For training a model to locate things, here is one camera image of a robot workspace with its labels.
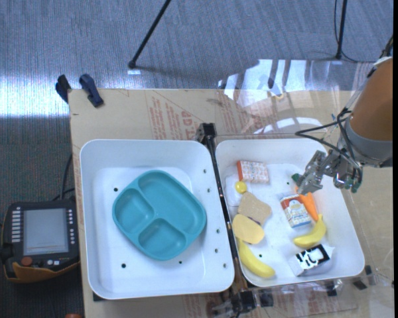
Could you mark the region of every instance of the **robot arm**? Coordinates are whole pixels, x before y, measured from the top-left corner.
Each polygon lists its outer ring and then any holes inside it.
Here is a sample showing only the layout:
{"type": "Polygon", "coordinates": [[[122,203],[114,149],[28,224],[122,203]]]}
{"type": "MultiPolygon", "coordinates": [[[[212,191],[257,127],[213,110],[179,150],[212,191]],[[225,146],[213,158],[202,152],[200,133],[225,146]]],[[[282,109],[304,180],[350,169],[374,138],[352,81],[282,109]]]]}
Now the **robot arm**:
{"type": "Polygon", "coordinates": [[[317,151],[303,175],[293,176],[298,192],[307,194],[322,188],[323,175],[333,178],[338,188],[356,192],[362,182],[363,167],[392,166],[393,138],[393,58],[382,57],[375,64],[351,111],[338,115],[341,136],[328,154],[317,151]]]}

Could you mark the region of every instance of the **gray floor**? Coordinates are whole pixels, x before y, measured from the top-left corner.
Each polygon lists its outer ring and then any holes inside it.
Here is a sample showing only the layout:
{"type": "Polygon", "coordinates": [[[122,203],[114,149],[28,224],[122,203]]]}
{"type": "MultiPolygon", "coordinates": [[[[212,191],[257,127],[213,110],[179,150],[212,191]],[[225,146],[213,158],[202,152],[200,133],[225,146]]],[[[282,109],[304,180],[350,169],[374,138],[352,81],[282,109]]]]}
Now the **gray floor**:
{"type": "MultiPolygon", "coordinates": [[[[129,70],[164,2],[0,0],[0,221],[13,202],[60,192],[70,153],[61,74],[73,88],[87,73],[98,88],[353,89],[393,34],[393,0],[348,0],[337,60],[342,0],[172,0],[129,70]]],[[[71,312],[83,313],[79,270],[17,285],[0,262],[0,317],[71,312]]]]}

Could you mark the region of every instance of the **yellow banana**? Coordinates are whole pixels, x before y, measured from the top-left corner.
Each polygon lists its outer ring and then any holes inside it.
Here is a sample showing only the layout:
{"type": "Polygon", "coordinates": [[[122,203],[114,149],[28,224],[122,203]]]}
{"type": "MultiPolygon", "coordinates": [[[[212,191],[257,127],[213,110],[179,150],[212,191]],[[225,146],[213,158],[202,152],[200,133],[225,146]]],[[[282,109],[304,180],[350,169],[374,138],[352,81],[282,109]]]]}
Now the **yellow banana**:
{"type": "Polygon", "coordinates": [[[263,263],[257,257],[255,257],[243,240],[238,238],[236,239],[240,261],[248,268],[249,271],[262,278],[270,278],[276,274],[271,266],[263,263]]]}
{"type": "Polygon", "coordinates": [[[314,224],[312,230],[305,235],[294,238],[293,242],[299,247],[310,248],[314,245],[317,245],[317,243],[323,239],[325,234],[326,224],[324,224],[323,215],[320,213],[318,215],[318,220],[314,224]]]}

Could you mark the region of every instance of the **carrot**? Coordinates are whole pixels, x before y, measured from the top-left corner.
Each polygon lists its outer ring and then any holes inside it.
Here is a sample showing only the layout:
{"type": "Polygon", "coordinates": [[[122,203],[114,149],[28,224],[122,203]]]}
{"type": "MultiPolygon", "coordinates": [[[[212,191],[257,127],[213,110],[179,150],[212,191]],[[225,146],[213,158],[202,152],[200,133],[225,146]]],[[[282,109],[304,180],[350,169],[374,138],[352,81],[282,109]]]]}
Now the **carrot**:
{"type": "Polygon", "coordinates": [[[312,196],[311,192],[308,192],[306,195],[303,194],[298,194],[300,202],[304,204],[306,210],[308,211],[309,215],[311,218],[313,218],[315,221],[318,220],[318,212],[317,212],[317,207],[316,203],[314,201],[314,197],[312,196]]]}

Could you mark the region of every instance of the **brown cylinder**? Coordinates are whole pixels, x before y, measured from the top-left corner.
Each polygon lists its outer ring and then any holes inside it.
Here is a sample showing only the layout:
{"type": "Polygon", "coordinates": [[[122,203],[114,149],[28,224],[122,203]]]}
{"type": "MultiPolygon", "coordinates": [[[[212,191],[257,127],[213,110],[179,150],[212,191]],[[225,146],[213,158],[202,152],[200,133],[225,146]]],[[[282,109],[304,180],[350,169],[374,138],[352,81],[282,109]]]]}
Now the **brown cylinder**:
{"type": "Polygon", "coordinates": [[[393,137],[393,58],[382,62],[368,79],[350,117],[351,128],[372,140],[393,137]]]}

